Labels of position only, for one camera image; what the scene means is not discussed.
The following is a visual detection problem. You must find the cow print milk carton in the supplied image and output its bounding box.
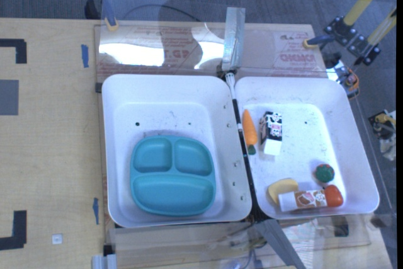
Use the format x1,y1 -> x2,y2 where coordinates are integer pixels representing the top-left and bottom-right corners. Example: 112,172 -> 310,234
259,111 -> 283,156

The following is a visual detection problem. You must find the white plastic tray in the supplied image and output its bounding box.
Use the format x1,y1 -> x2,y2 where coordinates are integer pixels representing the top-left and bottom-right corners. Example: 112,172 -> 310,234
101,73 -> 253,229
234,76 -> 380,220

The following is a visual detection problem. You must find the blue divided plate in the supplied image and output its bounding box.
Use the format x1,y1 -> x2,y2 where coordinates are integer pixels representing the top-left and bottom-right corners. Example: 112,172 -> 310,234
129,134 -> 217,217

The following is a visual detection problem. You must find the yellow bread slice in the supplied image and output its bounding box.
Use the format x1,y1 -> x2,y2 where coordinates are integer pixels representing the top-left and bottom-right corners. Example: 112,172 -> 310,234
268,178 -> 300,205

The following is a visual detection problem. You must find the white bottle with orange cap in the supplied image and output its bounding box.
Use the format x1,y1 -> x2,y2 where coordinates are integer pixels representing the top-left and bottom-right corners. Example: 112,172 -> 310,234
278,185 -> 344,213

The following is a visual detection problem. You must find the orange carrot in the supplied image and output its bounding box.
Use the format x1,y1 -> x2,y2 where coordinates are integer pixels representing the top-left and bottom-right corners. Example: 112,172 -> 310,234
242,108 -> 259,156

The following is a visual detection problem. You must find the brown cardboard board red print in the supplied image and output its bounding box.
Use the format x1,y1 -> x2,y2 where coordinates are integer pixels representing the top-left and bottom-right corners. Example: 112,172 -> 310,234
94,20 -> 372,252

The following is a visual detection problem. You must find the green broccoli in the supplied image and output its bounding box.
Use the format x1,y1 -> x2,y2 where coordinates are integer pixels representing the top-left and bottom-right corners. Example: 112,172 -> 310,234
315,163 -> 336,184

